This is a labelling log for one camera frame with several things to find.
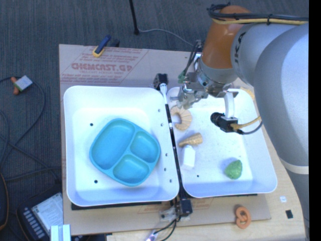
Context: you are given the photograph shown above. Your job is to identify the thin black and white rod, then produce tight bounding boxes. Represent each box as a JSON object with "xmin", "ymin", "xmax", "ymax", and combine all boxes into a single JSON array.
[{"xmin": 159, "ymin": 83, "xmax": 185, "ymax": 200}]

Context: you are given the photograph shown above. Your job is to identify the beige ice cream cone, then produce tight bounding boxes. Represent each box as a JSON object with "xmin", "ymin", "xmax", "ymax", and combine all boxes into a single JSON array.
[{"xmin": 178, "ymin": 132, "xmax": 204, "ymax": 148}]

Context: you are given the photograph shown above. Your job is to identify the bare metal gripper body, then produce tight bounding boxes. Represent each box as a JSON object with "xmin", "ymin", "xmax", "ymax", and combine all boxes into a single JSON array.
[{"xmin": 179, "ymin": 71, "xmax": 233, "ymax": 103}]

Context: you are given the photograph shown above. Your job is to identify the beige toy croissant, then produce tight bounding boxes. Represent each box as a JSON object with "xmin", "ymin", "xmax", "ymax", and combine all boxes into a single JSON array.
[{"xmin": 170, "ymin": 105, "xmax": 193, "ymax": 131}]

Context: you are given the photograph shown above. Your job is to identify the orange toy pretzel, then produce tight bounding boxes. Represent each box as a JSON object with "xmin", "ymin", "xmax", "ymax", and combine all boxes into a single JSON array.
[{"xmin": 234, "ymin": 204, "xmax": 252, "ymax": 230}]

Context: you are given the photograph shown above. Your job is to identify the blue divided plate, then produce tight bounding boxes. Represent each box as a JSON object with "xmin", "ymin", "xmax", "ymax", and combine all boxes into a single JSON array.
[{"xmin": 89, "ymin": 118, "xmax": 162, "ymax": 187}]

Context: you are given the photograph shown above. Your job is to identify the brown cardboard board red print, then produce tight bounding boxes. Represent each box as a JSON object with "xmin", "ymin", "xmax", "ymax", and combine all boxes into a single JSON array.
[{"xmin": 59, "ymin": 43, "xmax": 272, "ymax": 236}]

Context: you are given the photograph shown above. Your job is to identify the orange toy sausage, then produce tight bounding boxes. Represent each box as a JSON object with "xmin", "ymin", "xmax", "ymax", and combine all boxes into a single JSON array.
[{"xmin": 10, "ymin": 76, "xmax": 20, "ymax": 95}]

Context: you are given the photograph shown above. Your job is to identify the white plastic tray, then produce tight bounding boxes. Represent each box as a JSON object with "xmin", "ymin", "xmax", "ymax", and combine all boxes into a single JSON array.
[
  {"xmin": 63, "ymin": 85, "xmax": 181, "ymax": 207},
  {"xmin": 166, "ymin": 86, "xmax": 278, "ymax": 199}
]

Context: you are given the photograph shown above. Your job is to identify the small white bottle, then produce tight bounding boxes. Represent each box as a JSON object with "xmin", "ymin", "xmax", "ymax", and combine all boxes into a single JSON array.
[{"xmin": 183, "ymin": 145, "xmax": 196, "ymax": 168}]

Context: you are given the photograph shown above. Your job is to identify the green toy broccoli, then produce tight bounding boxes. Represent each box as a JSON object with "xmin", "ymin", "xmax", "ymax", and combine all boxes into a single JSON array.
[{"xmin": 224, "ymin": 159, "xmax": 243, "ymax": 180}]

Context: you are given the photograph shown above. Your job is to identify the black cylinder on white bracket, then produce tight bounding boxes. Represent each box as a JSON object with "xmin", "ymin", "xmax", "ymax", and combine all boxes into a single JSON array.
[{"xmin": 210, "ymin": 90, "xmax": 239, "ymax": 133}]

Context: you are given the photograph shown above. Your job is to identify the black block with thin wires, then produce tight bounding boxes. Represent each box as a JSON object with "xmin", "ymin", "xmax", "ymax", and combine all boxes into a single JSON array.
[
  {"xmin": 175, "ymin": 198, "xmax": 194, "ymax": 217},
  {"xmin": 153, "ymin": 73, "xmax": 169, "ymax": 90}
]

